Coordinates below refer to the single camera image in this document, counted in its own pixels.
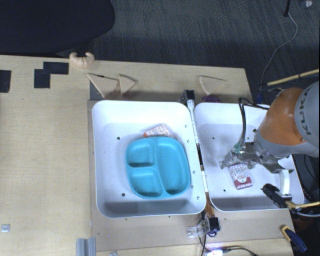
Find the dark floor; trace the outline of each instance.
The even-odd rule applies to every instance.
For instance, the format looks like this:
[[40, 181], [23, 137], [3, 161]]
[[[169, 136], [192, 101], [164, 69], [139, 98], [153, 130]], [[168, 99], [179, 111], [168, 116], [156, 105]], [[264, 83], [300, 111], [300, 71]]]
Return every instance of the dark floor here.
[[[88, 45], [60, 52], [89, 51], [97, 60], [244, 68], [252, 96], [260, 93], [262, 75], [275, 50], [292, 39], [296, 26], [284, 17], [286, 0], [111, 0], [113, 29]], [[319, 69], [320, 1], [308, 9], [292, 0], [296, 38], [281, 48], [263, 83]], [[306, 86], [309, 77], [284, 84]], [[277, 92], [263, 92], [271, 104]], [[319, 159], [295, 158], [309, 200], [319, 200]], [[320, 255], [319, 222], [301, 232], [309, 246], [303, 255]]]

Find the small white square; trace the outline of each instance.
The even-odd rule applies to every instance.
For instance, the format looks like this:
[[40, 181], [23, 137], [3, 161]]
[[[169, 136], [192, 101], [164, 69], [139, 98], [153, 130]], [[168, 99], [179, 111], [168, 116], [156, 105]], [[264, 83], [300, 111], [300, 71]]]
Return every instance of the small white square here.
[[9, 233], [11, 229], [10, 224], [2, 224], [1, 225], [1, 233]]

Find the black chair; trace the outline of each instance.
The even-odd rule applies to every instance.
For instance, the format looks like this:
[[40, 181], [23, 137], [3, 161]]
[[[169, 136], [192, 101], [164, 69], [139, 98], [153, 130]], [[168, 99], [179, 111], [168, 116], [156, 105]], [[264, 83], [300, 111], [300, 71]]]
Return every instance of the black chair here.
[[53, 55], [102, 36], [115, 19], [109, 0], [2, 0], [0, 54]]

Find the blue divided plate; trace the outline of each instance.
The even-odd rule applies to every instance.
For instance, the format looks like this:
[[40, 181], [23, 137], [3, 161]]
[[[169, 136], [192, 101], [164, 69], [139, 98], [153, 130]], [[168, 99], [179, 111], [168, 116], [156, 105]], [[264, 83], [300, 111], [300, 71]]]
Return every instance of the blue divided plate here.
[[174, 138], [150, 137], [132, 142], [126, 149], [125, 164], [131, 189], [141, 198], [172, 198], [190, 187], [188, 158]]

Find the wooden table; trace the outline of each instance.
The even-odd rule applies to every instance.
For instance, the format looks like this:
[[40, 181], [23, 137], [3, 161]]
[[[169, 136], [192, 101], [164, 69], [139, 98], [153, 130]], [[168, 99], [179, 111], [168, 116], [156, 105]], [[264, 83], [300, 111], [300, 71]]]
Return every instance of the wooden table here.
[[[126, 75], [137, 80], [132, 93], [127, 98], [117, 96], [118, 100], [176, 101], [184, 90], [195, 90], [197, 98], [201, 99], [204, 93], [199, 76], [226, 80], [216, 94], [228, 102], [236, 102], [240, 96], [250, 97], [243, 69], [112, 61], [96, 61], [86, 70], [70, 65], [68, 75], [50, 76], [50, 89], [36, 89], [35, 69], [44, 69], [44, 62], [69, 63], [69, 60], [0, 56], [0, 71], [12, 71], [9, 93], [0, 93], [0, 225], [11, 225], [9, 233], [0, 233], [2, 256], [73, 256], [77, 239], [93, 235], [88, 73], [114, 79]], [[293, 255], [290, 243], [282, 238], [279, 230], [280, 224], [293, 229], [289, 211], [229, 216], [229, 222], [223, 220], [225, 231], [221, 231], [216, 240], [210, 239], [208, 248], [237, 245], [260, 256]], [[152, 225], [160, 226], [161, 218]], [[183, 217], [172, 218], [178, 229], [185, 229]], [[242, 228], [242, 232], [247, 231], [249, 237], [256, 239], [230, 240], [229, 237], [235, 236], [227, 231], [233, 227]], [[135, 230], [131, 236], [140, 232], [136, 224], [129, 228]], [[261, 236], [266, 229], [271, 232]], [[124, 235], [119, 243], [130, 244], [128, 239], [130, 237]], [[173, 240], [166, 247], [119, 250], [118, 254], [200, 255], [202, 247], [197, 240], [185, 239], [184, 245], [180, 240], [178, 243]], [[146, 247], [148, 245], [154, 246], [155, 241], [151, 238], [148, 242], [146, 238]], [[98, 252], [97, 255], [108, 256], [109, 253]], [[232, 255], [248, 253], [235, 251]]]

